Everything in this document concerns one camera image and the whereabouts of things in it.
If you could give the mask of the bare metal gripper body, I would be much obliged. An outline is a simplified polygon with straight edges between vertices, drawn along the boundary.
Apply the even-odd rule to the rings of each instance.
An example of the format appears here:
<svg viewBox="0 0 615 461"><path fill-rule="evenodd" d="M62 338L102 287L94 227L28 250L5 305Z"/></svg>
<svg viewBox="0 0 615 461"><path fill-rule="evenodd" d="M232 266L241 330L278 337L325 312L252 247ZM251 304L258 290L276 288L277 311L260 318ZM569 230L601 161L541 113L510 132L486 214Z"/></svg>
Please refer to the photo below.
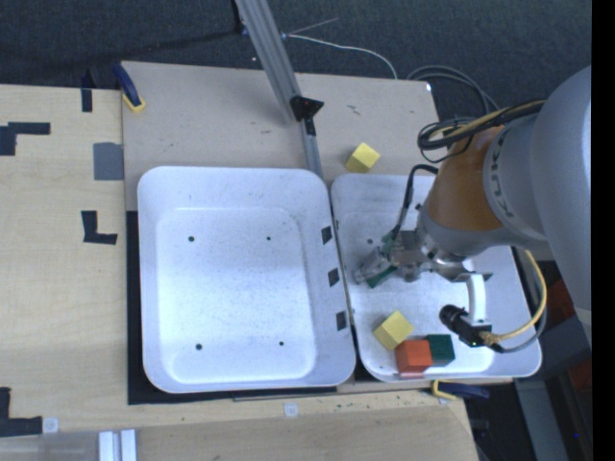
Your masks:
<svg viewBox="0 0 615 461"><path fill-rule="evenodd" d="M423 230L390 232L384 239L383 253L406 282L426 273L435 273L450 282L461 282L475 274L465 264L466 257L440 249Z"/></svg>

